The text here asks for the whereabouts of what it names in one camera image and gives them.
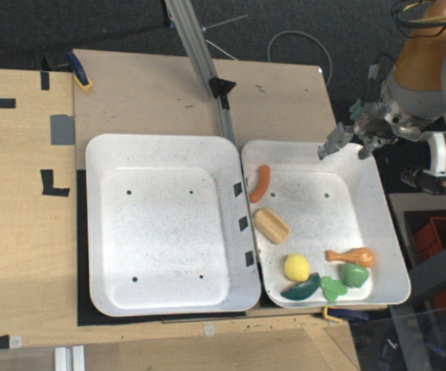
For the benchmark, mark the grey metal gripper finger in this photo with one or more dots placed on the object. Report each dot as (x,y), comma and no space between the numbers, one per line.
(336,140)
(367,148)

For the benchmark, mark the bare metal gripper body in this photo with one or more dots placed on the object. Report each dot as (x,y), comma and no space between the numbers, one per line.
(377,122)

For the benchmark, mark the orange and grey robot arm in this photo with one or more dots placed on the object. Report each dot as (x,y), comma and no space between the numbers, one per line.
(419,64)

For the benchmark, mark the white plastic tray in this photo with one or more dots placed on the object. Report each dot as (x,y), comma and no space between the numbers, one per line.
(161,226)
(323,222)

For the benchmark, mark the orange toy sausage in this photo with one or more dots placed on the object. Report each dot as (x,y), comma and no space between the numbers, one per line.
(262,182)

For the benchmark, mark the tan toy bread bun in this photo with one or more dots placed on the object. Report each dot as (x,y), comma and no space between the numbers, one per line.
(271,225)

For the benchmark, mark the orange toy chicken drumstick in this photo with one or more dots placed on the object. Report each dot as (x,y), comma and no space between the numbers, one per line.
(356,256)

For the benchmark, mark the green toy pepper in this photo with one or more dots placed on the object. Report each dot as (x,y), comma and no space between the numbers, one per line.
(354,275)

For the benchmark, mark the yellow toy lemon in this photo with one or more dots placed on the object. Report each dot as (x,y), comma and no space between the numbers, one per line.
(296,267)

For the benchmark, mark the green toy lettuce leaf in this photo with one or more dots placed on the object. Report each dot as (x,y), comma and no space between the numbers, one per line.
(332,288)

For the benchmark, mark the dark green toy avocado slice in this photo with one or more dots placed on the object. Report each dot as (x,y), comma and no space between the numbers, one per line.
(301,290)

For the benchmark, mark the black cylinder on white bracket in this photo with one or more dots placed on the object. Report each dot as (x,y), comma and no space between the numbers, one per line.
(437,153)

